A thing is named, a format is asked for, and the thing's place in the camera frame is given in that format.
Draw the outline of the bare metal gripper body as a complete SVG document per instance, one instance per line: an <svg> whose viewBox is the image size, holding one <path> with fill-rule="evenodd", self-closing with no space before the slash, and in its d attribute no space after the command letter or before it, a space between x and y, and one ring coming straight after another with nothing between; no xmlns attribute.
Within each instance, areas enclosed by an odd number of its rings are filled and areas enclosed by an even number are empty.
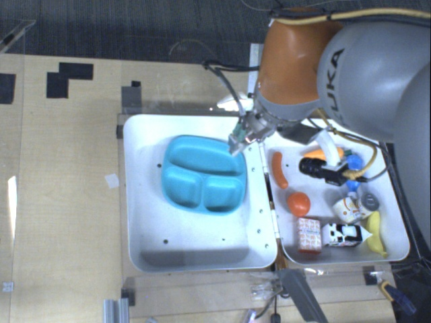
<svg viewBox="0 0 431 323"><path fill-rule="evenodd" d="M276 132L280 121L274 116L257 111L248 111L242 119L240 141L243 143L261 142Z"/></svg>

